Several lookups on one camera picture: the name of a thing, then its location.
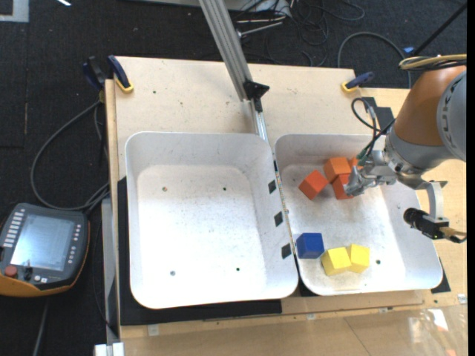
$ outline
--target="orange block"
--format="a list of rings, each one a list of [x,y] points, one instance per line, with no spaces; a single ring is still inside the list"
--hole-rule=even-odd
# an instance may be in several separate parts
[[[351,167],[346,157],[333,157],[325,162],[324,172],[332,183],[337,176],[351,173]]]
[[[325,178],[320,171],[314,170],[305,177],[298,188],[300,188],[307,198],[313,200],[328,183],[327,178]]]
[[[353,169],[353,166],[356,166],[358,169],[362,169],[363,166],[358,166],[358,162],[359,162],[359,159],[357,159],[356,157],[353,157],[352,159],[348,161],[351,169]]]
[[[337,176],[336,179],[333,181],[332,186],[335,192],[336,199],[342,200],[353,198],[353,195],[348,196],[347,193],[344,192],[343,187],[343,185],[346,185],[348,183],[349,176],[349,174],[342,174]]]

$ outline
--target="yellow block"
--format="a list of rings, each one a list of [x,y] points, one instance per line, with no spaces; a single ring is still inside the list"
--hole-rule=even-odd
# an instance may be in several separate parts
[[[350,257],[350,271],[355,273],[363,273],[370,266],[370,249],[357,244],[347,247],[348,256]]]
[[[327,249],[321,255],[321,264],[327,276],[343,273],[351,267],[351,261],[345,247]]]

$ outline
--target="white plastic tray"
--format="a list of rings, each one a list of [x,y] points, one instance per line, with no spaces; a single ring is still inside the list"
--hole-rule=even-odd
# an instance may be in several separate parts
[[[302,180],[334,156],[355,156],[369,136],[309,134],[282,136],[275,156],[289,210],[294,241],[303,232],[320,232],[326,249],[351,243],[370,248],[370,267],[327,276],[320,259],[298,259],[300,276],[319,295],[431,289],[439,285],[442,268],[432,240],[403,219],[409,207],[419,208],[416,192],[396,183],[369,188],[361,196],[337,200],[328,185],[311,201],[299,189]]]
[[[281,197],[261,138],[140,132],[125,162],[137,302],[164,309],[294,292],[291,237],[285,221],[276,225]]]

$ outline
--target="dark floor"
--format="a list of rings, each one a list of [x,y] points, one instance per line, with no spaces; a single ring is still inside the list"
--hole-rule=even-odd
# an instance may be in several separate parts
[[[70,7],[56,0],[29,0],[28,23],[0,21],[2,216],[16,202],[39,203],[30,187],[36,153],[51,134],[94,102],[96,91],[82,74],[89,56],[96,56],[103,67],[109,54],[219,59],[200,8],[68,1]],[[402,48],[421,45],[466,1],[300,0],[292,11],[295,20],[251,35],[243,49],[249,62],[373,71],[376,77],[369,86],[406,88],[407,75],[397,68]],[[11,0],[0,0],[0,15],[11,14],[11,9]],[[349,40],[338,62],[343,41],[360,32],[372,34]],[[467,10],[421,55],[455,53],[467,53]],[[83,204],[108,178],[99,149],[92,115],[64,132],[36,170],[43,198],[62,207]],[[99,220],[96,209],[91,214],[94,246],[79,282],[50,299],[41,355],[92,355],[94,345],[105,342]],[[44,304],[43,298],[0,297],[1,356],[31,354]]]

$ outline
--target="cube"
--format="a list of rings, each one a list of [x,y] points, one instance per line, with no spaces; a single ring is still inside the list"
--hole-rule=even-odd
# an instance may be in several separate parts
[[[343,246],[326,250],[320,260],[327,276],[343,273],[351,267],[347,249]]]
[[[358,162],[359,162],[359,159],[357,159],[356,157],[353,157],[352,159],[348,161],[351,169],[353,169],[353,166],[356,166],[358,169],[362,169],[363,166],[358,166]]]
[[[325,162],[324,172],[328,182],[332,183],[337,176],[351,173],[351,167],[346,157],[333,157]]]
[[[333,190],[335,192],[335,197],[338,200],[350,199],[353,198],[353,195],[347,195],[344,192],[344,185],[348,183],[350,175],[342,174],[336,177],[335,181],[332,183]]]
[[[302,183],[298,186],[300,190],[309,198],[313,200],[320,191],[328,185],[327,179],[318,170],[312,171],[305,177]]]
[[[370,249],[366,246],[351,244],[347,246],[351,261],[350,271],[363,273],[370,266]]]
[[[297,255],[298,258],[319,258],[324,252],[323,237],[319,233],[303,233],[297,241]]]

